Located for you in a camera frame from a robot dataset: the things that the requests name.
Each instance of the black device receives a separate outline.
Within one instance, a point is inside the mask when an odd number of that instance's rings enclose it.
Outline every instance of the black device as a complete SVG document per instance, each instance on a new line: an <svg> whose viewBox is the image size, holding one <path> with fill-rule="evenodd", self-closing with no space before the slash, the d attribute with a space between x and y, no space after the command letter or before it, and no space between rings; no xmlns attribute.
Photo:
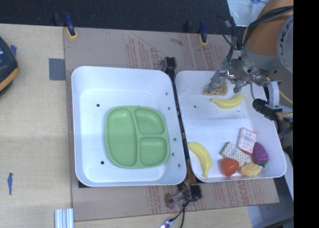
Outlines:
<svg viewBox="0 0 319 228"><path fill-rule="evenodd" d="M19 73L19 63L15 54L0 37L0 96L12 85Z"/></svg>

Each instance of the green plate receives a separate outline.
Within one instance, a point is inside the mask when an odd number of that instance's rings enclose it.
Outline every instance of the green plate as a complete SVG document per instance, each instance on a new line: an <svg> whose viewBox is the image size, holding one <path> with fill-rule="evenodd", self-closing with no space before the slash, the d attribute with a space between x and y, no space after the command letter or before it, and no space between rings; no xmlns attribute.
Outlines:
<svg viewBox="0 0 319 228"><path fill-rule="evenodd" d="M105 142L111 161L122 168L159 166L169 154L166 122L150 107L112 108L105 119Z"/></svg>

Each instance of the toy food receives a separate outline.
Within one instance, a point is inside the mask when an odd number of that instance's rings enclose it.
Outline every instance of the toy food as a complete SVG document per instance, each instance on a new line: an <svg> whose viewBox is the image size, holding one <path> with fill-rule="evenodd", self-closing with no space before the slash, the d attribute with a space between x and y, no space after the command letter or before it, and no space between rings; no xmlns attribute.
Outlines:
<svg viewBox="0 0 319 228"><path fill-rule="evenodd" d="M212 98L211 101L215 102L219 107L229 109L238 106L243 100L243 94L237 93L230 99L215 99Z"/></svg>
<svg viewBox="0 0 319 228"><path fill-rule="evenodd" d="M203 168L203 177L207 178L208 170L211 167L211 158L209 153L200 143L197 142L188 142L188 147L198 156Z"/></svg>
<svg viewBox="0 0 319 228"><path fill-rule="evenodd" d="M251 156L254 163L259 166L265 166L269 161L269 156L265 148L258 142L255 143L253 154Z"/></svg>
<svg viewBox="0 0 319 228"><path fill-rule="evenodd" d="M227 84L224 82L222 85L220 85L218 88L211 90L210 92L207 92L207 89L204 89L203 94L204 95L221 95L226 96L228 92Z"/></svg>
<svg viewBox="0 0 319 228"><path fill-rule="evenodd" d="M256 142L256 133L246 128L240 128L236 146L245 154L252 155Z"/></svg>
<svg viewBox="0 0 319 228"><path fill-rule="evenodd" d="M260 168L255 163L246 162L243 166L241 166L240 172L247 177L254 177L259 174Z"/></svg>
<svg viewBox="0 0 319 228"><path fill-rule="evenodd" d="M248 155L242 152L234 144L227 142L220 151L220 155L224 158L231 158L239 162L239 166L242 166L247 161Z"/></svg>
<svg viewBox="0 0 319 228"><path fill-rule="evenodd" d="M231 158L225 158L221 162L221 169L226 176L230 177L239 170L239 162Z"/></svg>

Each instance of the toy bread slice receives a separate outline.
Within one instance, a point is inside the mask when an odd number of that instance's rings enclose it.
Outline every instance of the toy bread slice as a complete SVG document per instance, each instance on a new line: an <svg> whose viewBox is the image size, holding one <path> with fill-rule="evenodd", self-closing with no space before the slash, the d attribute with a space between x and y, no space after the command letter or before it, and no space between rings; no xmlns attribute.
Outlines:
<svg viewBox="0 0 319 228"><path fill-rule="evenodd" d="M207 89L204 89L203 94L209 95L209 96L212 96L212 95L226 96L227 92L228 92L227 84L226 82L224 82L218 88L211 90L210 92L207 92Z"/></svg>

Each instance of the toy banana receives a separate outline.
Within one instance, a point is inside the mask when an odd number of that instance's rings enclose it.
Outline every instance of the toy banana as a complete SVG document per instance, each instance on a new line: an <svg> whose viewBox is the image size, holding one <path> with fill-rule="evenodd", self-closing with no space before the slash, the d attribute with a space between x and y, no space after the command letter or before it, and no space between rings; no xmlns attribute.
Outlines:
<svg viewBox="0 0 319 228"><path fill-rule="evenodd" d="M215 102L219 107L227 108L227 109L238 106L242 100L243 100L242 93L238 93L230 99L215 99L215 98L211 99L211 101Z"/></svg>
<svg viewBox="0 0 319 228"><path fill-rule="evenodd" d="M199 157L203 168L203 177L207 178L208 170L211 167L211 158L209 153L200 143L197 142L188 142L188 147Z"/></svg>

